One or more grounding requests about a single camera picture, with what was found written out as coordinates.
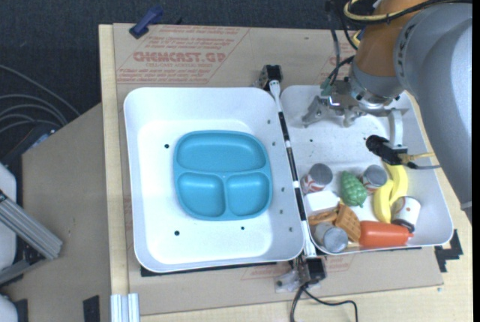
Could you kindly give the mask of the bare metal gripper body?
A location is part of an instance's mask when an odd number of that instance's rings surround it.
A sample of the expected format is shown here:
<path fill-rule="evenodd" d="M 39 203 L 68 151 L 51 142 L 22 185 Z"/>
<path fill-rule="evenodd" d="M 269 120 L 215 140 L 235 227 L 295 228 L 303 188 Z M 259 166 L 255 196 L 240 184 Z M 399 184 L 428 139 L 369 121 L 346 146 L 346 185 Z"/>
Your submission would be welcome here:
<path fill-rule="evenodd" d="M 354 80 L 336 80 L 325 87 L 329 108 L 338 112 L 384 115 L 394 98 L 375 95 Z"/>

